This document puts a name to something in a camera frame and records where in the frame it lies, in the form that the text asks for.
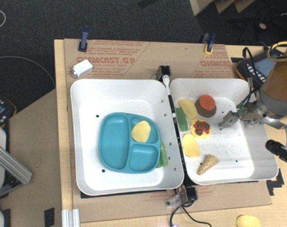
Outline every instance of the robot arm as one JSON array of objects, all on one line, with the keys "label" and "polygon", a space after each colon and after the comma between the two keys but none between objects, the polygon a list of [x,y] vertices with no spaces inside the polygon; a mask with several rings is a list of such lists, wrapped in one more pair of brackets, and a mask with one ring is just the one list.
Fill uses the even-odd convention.
[{"label": "robot arm", "polygon": [[[264,123],[275,129],[285,129],[287,134],[287,124],[280,121],[287,117],[287,51],[280,58],[272,58],[271,49],[268,51],[268,57],[276,64],[267,79],[260,88],[254,90],[251,80],[248,79],[249,95],[237,105],[239,109],[237,112],[229,111],[223,118],[223,121],[219,123],[220,130],[241,120],[245,127]],[[256,100],[249,102],[252,93],[255,93]],[[279,142],[268,140],[266,148],[287,162],[287,143],[284,146]]]}]

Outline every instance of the blue clamp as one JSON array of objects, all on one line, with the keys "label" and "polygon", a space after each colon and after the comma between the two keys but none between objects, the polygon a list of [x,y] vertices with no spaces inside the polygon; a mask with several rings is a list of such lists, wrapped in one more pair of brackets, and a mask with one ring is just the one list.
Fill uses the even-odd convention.
[{"label": "blue clamp", "polygon": [[79,43],[79,47],[78,47],[78,50],[81,51],[81,52],[86,52],[87,51],[87,39],[89,37],[89,27],[85,26],[83,29],[82,29],[82,35],[81,35],[81,41]]},{"label": "blue clamp", "polygon": [[206,55],[212,54],[214,42],[215,42],[215,33],[212,33],[210,35],[209,41],[207,42],[206,47],[205,47],[205,54]]}]

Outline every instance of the cardboard sheet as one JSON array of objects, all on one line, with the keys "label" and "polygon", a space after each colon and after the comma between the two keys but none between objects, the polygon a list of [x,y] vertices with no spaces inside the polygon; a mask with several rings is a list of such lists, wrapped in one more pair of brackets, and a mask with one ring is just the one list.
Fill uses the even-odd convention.
[{"label": "cardboard sheet", "polygon": [[[71,68],[84,59],[93,64],[90,79],[152,79],[160,65],[170,65],[170,79],[234,78],[224,45],[215,44],[211,56],[204,44],[88,40],[87,52],[79,52],[79,39],[65,39],[65,65],[71,147],[73,206],[81,222],[171,214],[165,200],[173,190],[82,198],[76,183],[70,87]],[[265,181],[197,186],[198,200],[190,212],[271,204]]]}]

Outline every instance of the black floor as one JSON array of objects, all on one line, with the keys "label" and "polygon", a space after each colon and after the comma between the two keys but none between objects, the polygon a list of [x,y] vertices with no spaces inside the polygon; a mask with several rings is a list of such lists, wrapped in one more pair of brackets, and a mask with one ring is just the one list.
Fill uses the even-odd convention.
[{"label": "black floor", "polygon": [[[219,14],[211,3],[197,16],[189,0],[0,0],[6,15],[0,27],[0,94],[20,111],[54,88],[54,39],[89,39],[198,43],[215,32],[217,44],[272,45],[287,40],[287,0],[256,0],[238,13],[231,5]],[[229,20],[260,18],[230,23]],[[263,18],[266,30],[258,24]],[[0,13],[0,24],[3,15]]]}]

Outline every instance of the ice cream cone toy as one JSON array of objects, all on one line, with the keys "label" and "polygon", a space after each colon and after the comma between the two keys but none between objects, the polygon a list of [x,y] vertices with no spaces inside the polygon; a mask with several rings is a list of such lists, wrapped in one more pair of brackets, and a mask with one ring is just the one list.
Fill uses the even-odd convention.
[{"label": "ice cream cone toy", "polygon": [[207,155],[205,161],[203,164],[200,166],[197,174],[202,175],[205,173],[207,170],[209,170],[211,167],[215,166],[219,162],[218,158],[213,156],[213,155]]}]

